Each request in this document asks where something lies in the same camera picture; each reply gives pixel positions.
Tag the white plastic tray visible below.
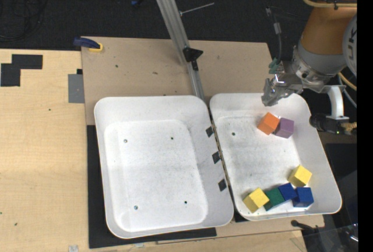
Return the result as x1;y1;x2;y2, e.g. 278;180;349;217
209;92;343;222
93;94;235;240

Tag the flat brown board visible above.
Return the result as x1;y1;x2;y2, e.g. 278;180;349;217
80;36;326;245

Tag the yellow cube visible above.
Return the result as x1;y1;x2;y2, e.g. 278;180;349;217
287;164;313;188
242;187;270;214

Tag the black cylinder on white bracket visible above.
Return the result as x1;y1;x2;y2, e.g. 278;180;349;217
309;85;355;136

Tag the blue cube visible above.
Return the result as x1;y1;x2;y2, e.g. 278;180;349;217
291;186;315;208
277;182;299;202

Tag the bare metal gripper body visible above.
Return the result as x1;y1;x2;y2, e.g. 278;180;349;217
263;61;333;99

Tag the purple cube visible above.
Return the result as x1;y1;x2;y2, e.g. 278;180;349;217
274;117;295;139

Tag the green cube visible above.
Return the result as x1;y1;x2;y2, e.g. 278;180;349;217
263;187;287;212

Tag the orange cube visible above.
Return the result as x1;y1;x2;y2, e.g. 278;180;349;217
256;111;281;137

